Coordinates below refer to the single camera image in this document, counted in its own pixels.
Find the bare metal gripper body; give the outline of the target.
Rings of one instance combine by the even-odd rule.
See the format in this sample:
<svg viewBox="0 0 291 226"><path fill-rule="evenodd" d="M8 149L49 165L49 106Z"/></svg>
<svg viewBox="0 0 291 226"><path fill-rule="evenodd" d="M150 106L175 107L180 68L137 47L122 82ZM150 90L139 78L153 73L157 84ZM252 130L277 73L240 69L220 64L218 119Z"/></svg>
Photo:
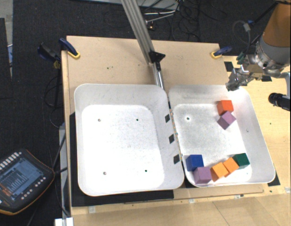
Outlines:
<svg viewBox="0 0 291 226"><path fill-rule="evenodd" d="M240 74L245 80L262 80L263 69L258 65L255 56L250 54L244 58L240 66Z"/></svg>

